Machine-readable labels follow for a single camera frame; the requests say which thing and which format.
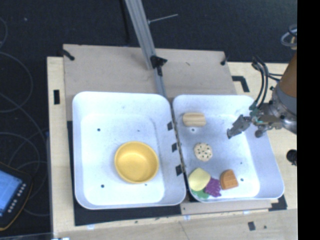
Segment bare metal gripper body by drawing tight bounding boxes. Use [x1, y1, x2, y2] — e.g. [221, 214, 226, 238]
[250, 99, 298, 135]

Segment white plastic tray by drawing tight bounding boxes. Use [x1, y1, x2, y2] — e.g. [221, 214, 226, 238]
[71, 91, 188, 210]
[171, 94, 286, 204]

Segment beige toy biscuit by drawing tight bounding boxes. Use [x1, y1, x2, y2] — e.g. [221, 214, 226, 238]
[193, 142, 214, 163]

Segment tan toy bread loaf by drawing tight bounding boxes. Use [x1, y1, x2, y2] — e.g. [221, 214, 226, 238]
[181, 111, 207, 128]

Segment orange toy bread slice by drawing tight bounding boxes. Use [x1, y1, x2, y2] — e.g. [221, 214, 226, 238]
[219, 168, 239, 191]

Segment thin black and white rod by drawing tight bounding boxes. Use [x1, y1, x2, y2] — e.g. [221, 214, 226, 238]
[170, 102, 189, 185]

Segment pale yellow toy cheese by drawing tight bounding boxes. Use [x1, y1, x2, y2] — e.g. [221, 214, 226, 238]
[187, 167, 212, 192]

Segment purple toy grapes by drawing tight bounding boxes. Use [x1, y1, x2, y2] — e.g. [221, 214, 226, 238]
[204, 177, 223, 198]

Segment green toy lettuce leaf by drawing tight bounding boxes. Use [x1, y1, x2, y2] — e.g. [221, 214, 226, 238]
[190, 188, 210, 200]

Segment yellow bowl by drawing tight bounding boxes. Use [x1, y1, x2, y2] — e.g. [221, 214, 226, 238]
[113, 140, 160, 185]

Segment brown cardboard board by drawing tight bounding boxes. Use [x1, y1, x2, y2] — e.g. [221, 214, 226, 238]
[62, 43, 274, 216]

